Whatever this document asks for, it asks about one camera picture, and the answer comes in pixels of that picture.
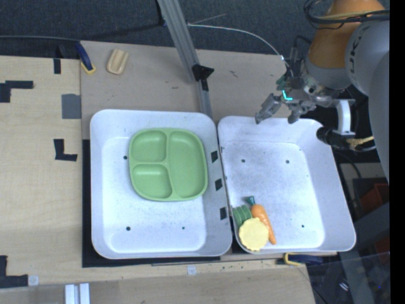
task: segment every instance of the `beige eraser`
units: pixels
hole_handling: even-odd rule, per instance
[[[114,49],[107,62],[107,71],[113,74],[121,74],[128,61],[129,54],[121,51],[120,49]]]

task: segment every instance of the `white tray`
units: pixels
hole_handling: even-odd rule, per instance
[[[130,138],[157,127],[187,129],[202,141],[208,166],[208,188],[202,196],[159,202],[135,192],[124,159]],[[90,152],[92,243],[101,256],[215,257],[228,251],[232,231],[212,119],[202,113],[102,110],[90,122]]]
[[[268,212],[277,244],[255,254],[347,251],[356,235],[331,147],[310,119],[225,117],[218,124],[230,206],[253,195]]]

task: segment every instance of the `white wire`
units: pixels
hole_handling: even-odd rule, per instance
[[[281,60],[285,63],[287,68],[289,68],[289,64],[284,60],[284,57],[274,48],[273,45],[271,45],[268,41],[266,41],[264,38],[260,37],[259,35],[256,35],[256,34],[251,33],[251,32],[247,32],[246,30],[236,29],[236,28],[229,28],[229,27],[220,27],[220,26],[211,26],[211,25],[194,25],[192,23],[187,23],[187,26],[189,26],[189,27],[201,27],[201,28],[231,30],[233,32],[240,32],[240,33],[243,33],[243,34],[251,35],[251,36],[261,40],[262,42],[264,42],[267,46],[269,46],[274,51],[274,53],[276,53],[277,55],[279,55],[279,57],[281,57]]]

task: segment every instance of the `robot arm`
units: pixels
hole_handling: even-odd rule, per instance
[[[335,148],[356,148],[350,131],[350,105],[339,99],[350,85],[368,96],[370,125],[380,161],[389,181],[389,11],[377,0],[334,0],[324,17],[306,16],[319,27],[303,60],[293,46],[290,68],[277,81],[279,96],[270,94],[255,119],[259,124],[285,104],[290,124],[317,106],[338,111],[336,129],[322,128],[317,136]]]

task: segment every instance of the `toy carrot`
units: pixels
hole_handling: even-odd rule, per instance
[[[271,226],[270,219],[267,216],[266,210],[262,205],[256,204],[254,196],[249,196],[247,202],[251,205],[251,213],[253,217],[257,217],[268,228],[268,240],[271,244],[276,244],[276,237],[274,235],[273,227]]]

